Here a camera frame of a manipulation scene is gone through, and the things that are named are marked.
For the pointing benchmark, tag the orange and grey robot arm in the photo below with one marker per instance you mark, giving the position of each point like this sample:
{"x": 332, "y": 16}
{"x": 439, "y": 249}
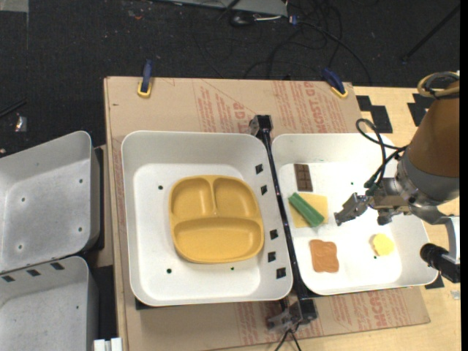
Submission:
{"x": 437, "y": 137}

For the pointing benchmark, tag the black computer mouse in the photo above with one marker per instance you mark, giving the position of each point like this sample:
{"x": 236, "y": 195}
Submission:
{"x": 242, "y": 19}

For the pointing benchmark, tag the black cylinder on white bracket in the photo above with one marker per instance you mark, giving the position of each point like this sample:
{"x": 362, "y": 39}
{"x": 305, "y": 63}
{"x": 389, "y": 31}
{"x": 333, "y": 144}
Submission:
{"x": 440, "y": 260}

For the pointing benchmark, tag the yellow cheese slice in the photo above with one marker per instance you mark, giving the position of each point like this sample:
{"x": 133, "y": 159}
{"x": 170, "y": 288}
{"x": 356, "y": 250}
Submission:
{"x": 317, "y": 202}

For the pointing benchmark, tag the brown chocolate bar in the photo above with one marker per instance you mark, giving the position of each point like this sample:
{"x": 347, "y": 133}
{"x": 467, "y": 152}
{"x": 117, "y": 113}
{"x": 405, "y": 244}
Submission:
{"x": 303, "y": 177}

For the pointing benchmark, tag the brown toast slice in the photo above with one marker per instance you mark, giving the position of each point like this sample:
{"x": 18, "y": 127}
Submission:
{"x": 323, "y": 256}

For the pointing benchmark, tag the yellow round biscuit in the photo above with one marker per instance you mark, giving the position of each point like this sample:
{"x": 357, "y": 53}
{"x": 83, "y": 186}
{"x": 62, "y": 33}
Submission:
{"x": 383, "y": 245}

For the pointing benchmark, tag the white plastic tray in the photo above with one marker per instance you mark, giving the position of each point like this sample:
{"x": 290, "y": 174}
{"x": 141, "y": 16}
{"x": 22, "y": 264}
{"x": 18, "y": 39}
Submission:
{"x": 153, "y": 232}
{"x": 44, "y": 203}
{"x": 358, "y": 269}
{"x": 44, "y": 305}

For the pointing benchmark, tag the thin black rod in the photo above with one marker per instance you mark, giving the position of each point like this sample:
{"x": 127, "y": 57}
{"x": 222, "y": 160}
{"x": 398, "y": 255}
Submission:
{"x": 281, "y": 203}

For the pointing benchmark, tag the brown cardboard board red print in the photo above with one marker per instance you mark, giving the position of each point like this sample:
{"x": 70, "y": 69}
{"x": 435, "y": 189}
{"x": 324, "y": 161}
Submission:
{"x": 175, "y": 104}

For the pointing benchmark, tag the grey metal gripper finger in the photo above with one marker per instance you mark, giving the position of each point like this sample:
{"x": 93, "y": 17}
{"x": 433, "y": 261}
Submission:
{"x": 385, "y": 218}
{"x": 351, "y": 208}

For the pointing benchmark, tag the yellow divided plate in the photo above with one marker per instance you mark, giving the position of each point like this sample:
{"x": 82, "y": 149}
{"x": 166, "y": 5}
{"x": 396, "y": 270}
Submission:
{"x": 215, "y": 232}

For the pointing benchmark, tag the green stick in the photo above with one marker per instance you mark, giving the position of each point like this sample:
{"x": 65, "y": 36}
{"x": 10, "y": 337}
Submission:
{"x": 305, "y": 208}

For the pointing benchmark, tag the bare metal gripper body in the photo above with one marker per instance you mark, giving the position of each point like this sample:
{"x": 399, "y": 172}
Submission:
{"x": 391, "y": 197}

